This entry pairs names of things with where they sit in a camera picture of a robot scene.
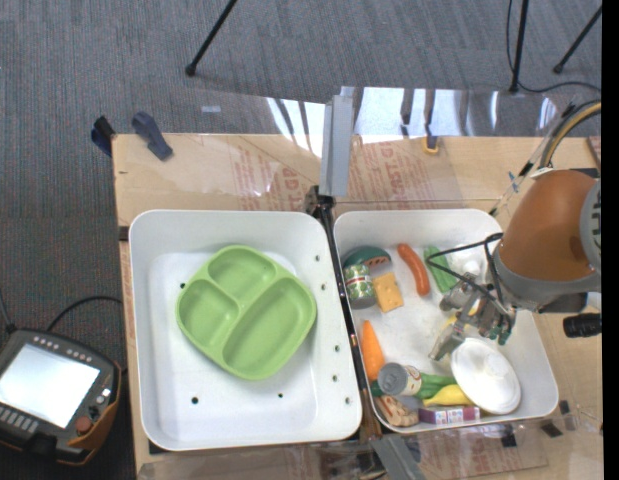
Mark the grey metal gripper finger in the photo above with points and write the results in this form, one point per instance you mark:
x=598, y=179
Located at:
x=446, y=344
x=456, y=298

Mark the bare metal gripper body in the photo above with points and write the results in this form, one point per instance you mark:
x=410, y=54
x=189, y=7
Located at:
x=486, y=308

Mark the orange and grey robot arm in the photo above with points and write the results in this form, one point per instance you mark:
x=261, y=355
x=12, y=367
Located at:
x=544, y=228

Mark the green pea pod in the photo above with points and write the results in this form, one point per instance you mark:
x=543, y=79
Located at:
x=441, y=273

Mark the white plastic bottle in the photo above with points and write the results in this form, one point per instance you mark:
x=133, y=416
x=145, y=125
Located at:
x=470, y=265

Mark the white plastic tray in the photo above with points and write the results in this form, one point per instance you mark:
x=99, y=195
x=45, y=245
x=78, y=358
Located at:
x=249, y=418
x=414, y=328

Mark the green toy vegetable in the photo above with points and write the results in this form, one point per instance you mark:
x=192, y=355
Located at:
x=436, y=383

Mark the orange sausage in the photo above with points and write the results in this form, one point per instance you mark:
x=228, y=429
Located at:
x=415, y=269

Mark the yellow banana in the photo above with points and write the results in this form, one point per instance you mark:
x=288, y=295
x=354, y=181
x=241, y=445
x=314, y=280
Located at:
x=449, y=396

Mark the silver can with label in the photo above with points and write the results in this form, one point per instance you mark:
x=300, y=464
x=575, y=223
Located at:
x=400, y=379

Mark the yellow cheese wedge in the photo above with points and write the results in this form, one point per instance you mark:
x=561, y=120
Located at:
x=388, y=293

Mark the purple carton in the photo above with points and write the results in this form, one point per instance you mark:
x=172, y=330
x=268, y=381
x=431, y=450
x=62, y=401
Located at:
x=449, y=415

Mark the orange carrot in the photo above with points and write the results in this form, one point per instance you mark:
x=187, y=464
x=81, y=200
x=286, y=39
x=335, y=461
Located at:
x=372, y=350

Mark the brown wooden pretzel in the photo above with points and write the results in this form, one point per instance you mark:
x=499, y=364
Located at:
x=395, y=411

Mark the green labelled can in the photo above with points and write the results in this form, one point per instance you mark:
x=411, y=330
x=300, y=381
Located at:
x=360, y=288

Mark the green watermelon slice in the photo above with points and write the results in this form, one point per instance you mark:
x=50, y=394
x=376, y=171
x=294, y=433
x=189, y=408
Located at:
x=361, y=256

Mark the green divided plate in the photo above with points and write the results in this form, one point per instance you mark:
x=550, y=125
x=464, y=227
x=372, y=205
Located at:
x=246, y=313

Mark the black tripod stand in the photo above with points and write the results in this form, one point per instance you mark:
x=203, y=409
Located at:
x=216, y=25
x=520, y=33

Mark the brown cardboard board red print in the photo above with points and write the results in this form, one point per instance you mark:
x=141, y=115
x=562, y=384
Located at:
x=199, y=178

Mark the black cylinder on white bracket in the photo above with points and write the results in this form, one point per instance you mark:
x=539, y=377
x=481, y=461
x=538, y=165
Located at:
x=581, y=325

